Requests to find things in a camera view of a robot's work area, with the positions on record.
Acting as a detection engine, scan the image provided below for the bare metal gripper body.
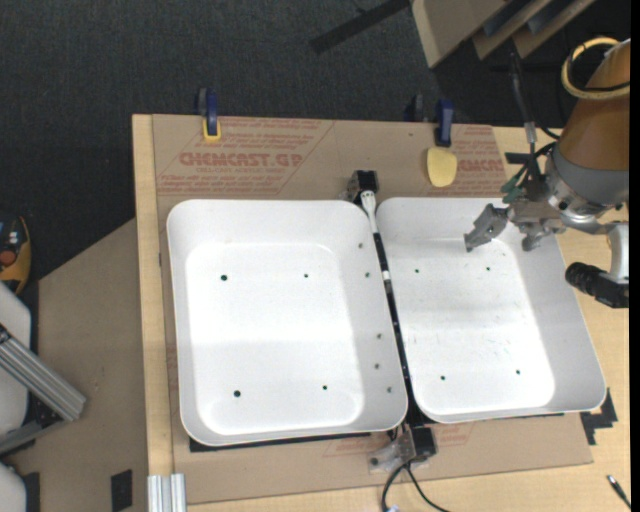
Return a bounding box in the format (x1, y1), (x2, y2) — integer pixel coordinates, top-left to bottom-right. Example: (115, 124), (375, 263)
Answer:
(507, 181), (625, 237)

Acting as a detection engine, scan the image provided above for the pale yellow oval toy food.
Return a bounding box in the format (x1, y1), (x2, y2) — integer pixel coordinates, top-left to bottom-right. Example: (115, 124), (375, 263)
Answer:
(426, 146), (458, 189)

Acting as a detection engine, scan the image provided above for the brown cardboard board red print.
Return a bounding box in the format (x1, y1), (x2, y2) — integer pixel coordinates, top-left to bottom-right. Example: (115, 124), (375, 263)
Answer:
(149, 113), (596, 505)

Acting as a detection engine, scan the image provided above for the thin black and white rod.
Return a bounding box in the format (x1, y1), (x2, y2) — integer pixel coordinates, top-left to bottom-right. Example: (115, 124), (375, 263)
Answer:
(360, 191), (417, 427)

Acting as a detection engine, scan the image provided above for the black cylinder on white bracket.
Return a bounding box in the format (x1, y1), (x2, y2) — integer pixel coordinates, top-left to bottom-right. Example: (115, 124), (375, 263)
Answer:
(564, 222), (631, 309)

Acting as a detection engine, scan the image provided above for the white plastic tray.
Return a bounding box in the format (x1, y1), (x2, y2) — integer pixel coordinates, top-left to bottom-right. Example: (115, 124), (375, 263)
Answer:
(374, 196), (608, 425)
(165, 198), (410, 447)

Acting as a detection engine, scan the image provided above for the black block with thin wires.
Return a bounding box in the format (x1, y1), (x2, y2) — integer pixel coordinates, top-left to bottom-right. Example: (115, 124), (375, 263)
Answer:
(368, 425), (439, 474)
(343, 169), (379, 202)

